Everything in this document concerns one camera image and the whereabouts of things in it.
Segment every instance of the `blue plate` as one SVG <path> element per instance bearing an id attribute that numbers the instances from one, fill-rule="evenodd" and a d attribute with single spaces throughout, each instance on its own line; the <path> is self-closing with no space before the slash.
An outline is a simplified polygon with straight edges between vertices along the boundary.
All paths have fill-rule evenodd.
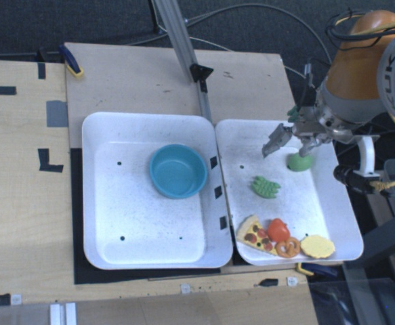
<path id="1" fill-rule="evenodd" d="M 187 198 L 201 191 L 207 168 L 192 148 L 169 144 L 158 149 L 150 159 L 150 178 L 157 190 L 168 198 Z"/>

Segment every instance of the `white tray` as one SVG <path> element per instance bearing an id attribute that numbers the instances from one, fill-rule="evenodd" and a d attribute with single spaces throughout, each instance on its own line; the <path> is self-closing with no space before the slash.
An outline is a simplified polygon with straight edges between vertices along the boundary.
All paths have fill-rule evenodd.
<path id="1" fill-rule="evenodd" d="M 212 124 L 199 116 L 98 112 L 83 123 L 83 236 L 101 269 L 211 268 L 232 256 Z M 205 160 L 196 195 L 172 200 L 149 176 L 152 154 L 185 144 Z"/>
<path id="2" fill-rule="evenodd" d="M 225 120 L 215 128 L 234 231 L 253 214 L 264 227 L 278 217 L 288 224 L 293 237 L 301 240 L 320 234 L 334 242 L 336 252 L 321 260 L 303 254 L 284 259 L 238 242 L 240 255 L 253 265 L 357 259 L 363 250 L 362 236 L 346 188 L 333 176 L 337 166 L 333 145 L 313 149 L 311 169 L 291 171 L 287 159 L 302 146 L 296 137 L 277 152 L 262 156 L 262 146 L 279 123 L 287 122 Z M 253 192 L 251 183 L 258 175 L 281 185 L 276 198 L 262 198 Z"/>

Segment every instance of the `gray tape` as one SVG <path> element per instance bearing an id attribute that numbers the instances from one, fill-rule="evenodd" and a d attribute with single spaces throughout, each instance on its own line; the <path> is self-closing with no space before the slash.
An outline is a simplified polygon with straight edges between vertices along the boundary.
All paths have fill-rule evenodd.
<path id="1" fill-rule="evenodd" d="M 68 104 L 60 100 L 47 101 L 47 127 L 68 126 Z"/>

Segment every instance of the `pretzel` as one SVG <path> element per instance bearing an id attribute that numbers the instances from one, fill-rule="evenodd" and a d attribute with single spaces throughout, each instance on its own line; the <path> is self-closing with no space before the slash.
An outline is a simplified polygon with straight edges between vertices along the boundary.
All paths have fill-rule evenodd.
<path id="1" fill-rule="evenodd" d="M 297 240 L 295 237 L 289 237 L 287 240 L 280 241 L 276 244 L 278 256 L 284 257 L 286 259 L 298 255 L 300 250 L 301 245 L 299 240 Z"/>

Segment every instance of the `table surface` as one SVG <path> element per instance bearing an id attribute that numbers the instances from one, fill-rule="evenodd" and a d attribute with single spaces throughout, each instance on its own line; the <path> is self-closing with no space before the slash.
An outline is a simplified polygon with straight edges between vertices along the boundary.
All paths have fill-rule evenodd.
<path id="1" fill-rule="evenodd" d="M 265 267 L 227 265 L 216 276 L 74 285 L 70 147 L 78 148 L 81 145 L 78 140 L 79 123 L 82 117 L 95 109 L 96 104 L 103 105 L 99 110 L 116 112 L 122 109 L 117 105 L 106 106 L 102 95 L 97 100 L 94 96 L 97 90 L 104 87 L 110 94 L 120 93 L 125 101 L 134 102 L 134 106 L 127 102 L 126 112 L 199 114 L 199 106 L 197 98 L 192 95 L 187 99 L 191 104 L 183 101 L 185 105 L 182 104 L 179 111 L 176 110 L 178 101 L 173 100 L 174 96 L 167 99 L 173 106 L 156 104 L 157 100 L 164 102 L 167 94 L 183 93 L 180 89 L 188 89 L 194 94 L 194 89 L 190 89 L 193 85 L 181 78 L 183 74 L 179 64 L 173 64 L 172 49 L 79 44 L 73 44 L 70 48 L 76 58 L 82 60 L 81 65 L 85 69 L 82 79 L 70 78 L 63 64 L 46 64 L 46 79 L 39 79 L 37 63 L 0 61 L 0 86 L 17 88 L 17 95 L 0 95 L 0 295 L 19 294 L 22 295 L 22 302 L 28 304 L 177 295 L 183 283 L 189 284 L 194 293 L 245 290 L 254 288 L 265 278 L 278 278 L 281 286 L 286 286 L 289 276 L 296 277 L 299 284 L 307 283 L 306 277 L 293 269 L 270 271 Z M 122 55 L 130 52 L 129 57 L 125 58 L 131 58 L 133 64 L 142 55 L 137 64 L 143 68 L 153 62 L 153 55 L 158 57 L 158 61 L 165 57 L 171 66 L 164 66 L 163 71 L 169 76 L 164 76 L 160 81 L 155 73 L 149 76 L 151 85 L 155 89 L 161 88 L 155 96 L 140 90 L 140 98 L 146 100 L 146 104 L 141 104 L 138 95 L 131 95 L 129 99 L 126 91 L 117 90 L 117 84 L 113 84 L 119 78 L 116 75 L 114 78 L 95 76 L 96 66 L 91 67 L 87 59 L 90 54 L 105 51 L 119 51 Z M 215 68 L 213 78 L 208 80 L 213 123 L 225 118 L 283 119 L 286 108 L 292 107 L 289 84 L 278 55 L 216 51 L 196 53 L 201 64 Z M 252 67 L 249 73 L 247 70 L 236 72 L 244 66 L 242 61 Z M 140 86 L 148 85 L 141 79 L 146 78 L 144 69 L 140 69 L 138 74 L 139 70 L 131 65 L 125 68 L 127 71 L 120 77 L 120 83 L 131 85 L 135 80 Z M 236 84 L 230 82 L 234 79 L 238 79 Z M 85 91 L 94 86 L 93 81 L 98 81 L 98 86 L 93 88 L 93 93 L 86 95 L 93 94 L 90 104 L 80 105 L 81 89 L 75 90 L 75 87 L 79 84 Z M 263 106 L 258 100 L 259 96 L 270 105 Z M 46 102 L 53 100 L 68 102 L 69 128 L 47 126 Z M 39 171 L 39 148 L 49 148 L 49 162 L 64 165 L 63 172 Z M 307 292 L 301 292 L 299 302 L 312 309 L 311 297 Z M 314 315 L 310 319 L 314 324 Z"/>

